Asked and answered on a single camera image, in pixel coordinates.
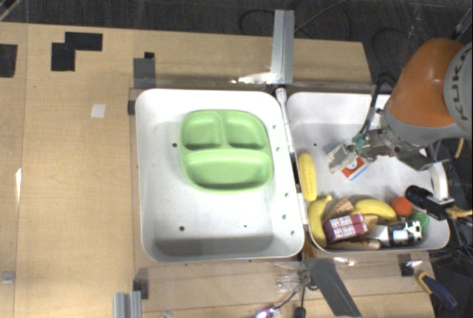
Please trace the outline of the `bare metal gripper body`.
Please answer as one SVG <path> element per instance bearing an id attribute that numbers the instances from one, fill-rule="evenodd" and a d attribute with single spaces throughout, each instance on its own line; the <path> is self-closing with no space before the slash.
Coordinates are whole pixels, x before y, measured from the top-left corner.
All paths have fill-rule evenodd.
<path id="1" fill-rule="evenodd" d="M 357 155 L 368 161 L 374 161 L 378 156 L 393 157 L 400 152 L 398 138 L 390 128 L 359 132 L 352 142 Z"/>

